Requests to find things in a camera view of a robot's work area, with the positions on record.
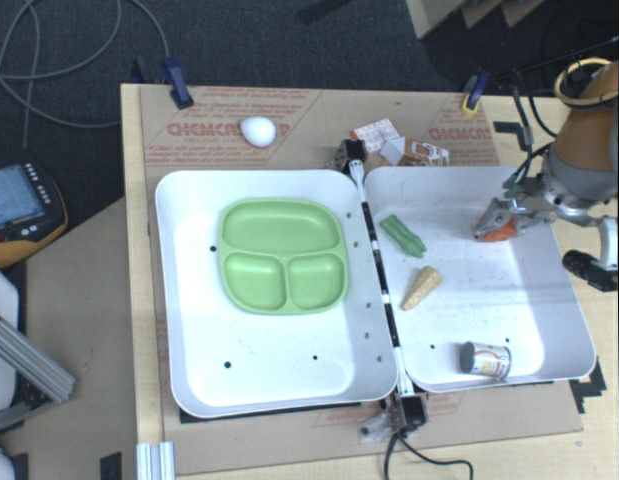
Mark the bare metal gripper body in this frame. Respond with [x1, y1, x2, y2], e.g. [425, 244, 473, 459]
[506, 176, 612, 235]

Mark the orange carrot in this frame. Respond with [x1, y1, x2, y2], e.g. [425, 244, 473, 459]
[480, 219, 518, 244]

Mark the white plastic tray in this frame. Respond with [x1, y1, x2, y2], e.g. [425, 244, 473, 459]
[154, 168, 400, 419]
[362, 164, 598, 395]

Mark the green asparagus bunch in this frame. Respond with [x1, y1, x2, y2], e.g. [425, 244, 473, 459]
[378, 214, 428, 259]

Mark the orange and white carton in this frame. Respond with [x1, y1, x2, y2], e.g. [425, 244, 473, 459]
[378, 135, 451, 168]

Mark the yellow corn cob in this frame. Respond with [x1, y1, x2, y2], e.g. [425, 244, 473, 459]
[400, 265, 444, 312]

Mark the thin black and white rod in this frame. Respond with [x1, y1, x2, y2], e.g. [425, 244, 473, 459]
[348, 159, 416, 397]

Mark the small white can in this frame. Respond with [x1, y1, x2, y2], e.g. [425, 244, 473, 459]
[459, 340, 513, 382]

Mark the orange and white packet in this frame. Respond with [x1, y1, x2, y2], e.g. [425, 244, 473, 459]
[352, 117, 400, 156]

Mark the green divided plate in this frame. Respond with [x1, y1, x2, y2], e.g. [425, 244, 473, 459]
[217, 197, 349, 316]

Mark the brown cardboard board red print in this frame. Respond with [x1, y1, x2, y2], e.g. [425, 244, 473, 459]
[138, 84, 586, 476]

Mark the white egg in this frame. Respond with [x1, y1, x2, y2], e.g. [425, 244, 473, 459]
[239, 115, 279, 148]

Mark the black cylinder on white bracket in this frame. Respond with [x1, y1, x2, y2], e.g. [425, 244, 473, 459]
[561, 215, 619, 293]

